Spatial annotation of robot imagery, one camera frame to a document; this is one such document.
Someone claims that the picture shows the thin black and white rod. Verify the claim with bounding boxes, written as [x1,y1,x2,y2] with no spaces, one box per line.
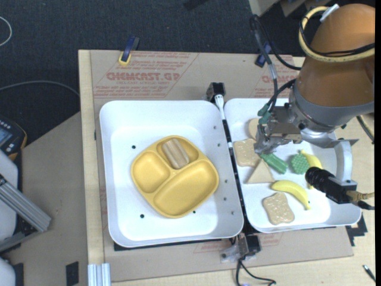
[214,95,248,235]

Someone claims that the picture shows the black cylinder on white bracket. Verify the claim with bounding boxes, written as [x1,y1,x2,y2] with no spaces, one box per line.
[305,136,360,204]

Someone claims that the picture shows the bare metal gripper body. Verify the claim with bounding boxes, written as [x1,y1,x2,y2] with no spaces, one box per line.
[257,104,346,145]

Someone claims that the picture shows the beige toy pizza slice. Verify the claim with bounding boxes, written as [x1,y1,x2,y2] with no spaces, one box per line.
[245,159,276,185]

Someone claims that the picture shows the green toy bottle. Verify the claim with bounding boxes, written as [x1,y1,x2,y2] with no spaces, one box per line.
[260,153,289,174]

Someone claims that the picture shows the round beige biscuit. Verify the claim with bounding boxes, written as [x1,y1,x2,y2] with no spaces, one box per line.
[248,117,263,140]

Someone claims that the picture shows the yellow banana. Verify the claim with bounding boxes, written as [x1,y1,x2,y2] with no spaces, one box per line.
[299,149,324,189]
[270,179,312,211]

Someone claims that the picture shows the beige toy bread slice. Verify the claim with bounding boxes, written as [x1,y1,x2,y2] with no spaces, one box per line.
[261,192,295,226]
[233,138,262,168]

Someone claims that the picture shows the green toy grapes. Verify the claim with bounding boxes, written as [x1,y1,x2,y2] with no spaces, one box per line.
[290,153,310,175]

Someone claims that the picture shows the yellow divided plate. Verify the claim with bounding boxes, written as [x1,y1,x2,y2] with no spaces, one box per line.
[130,135,220,219]

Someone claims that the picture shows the white plastic tray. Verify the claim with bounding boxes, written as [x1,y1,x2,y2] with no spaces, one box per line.
[99,100,245,248]
[223,98,363,234]

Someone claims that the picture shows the brown cardboard board red print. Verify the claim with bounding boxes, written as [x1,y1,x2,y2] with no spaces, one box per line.
[89,49,355,282]

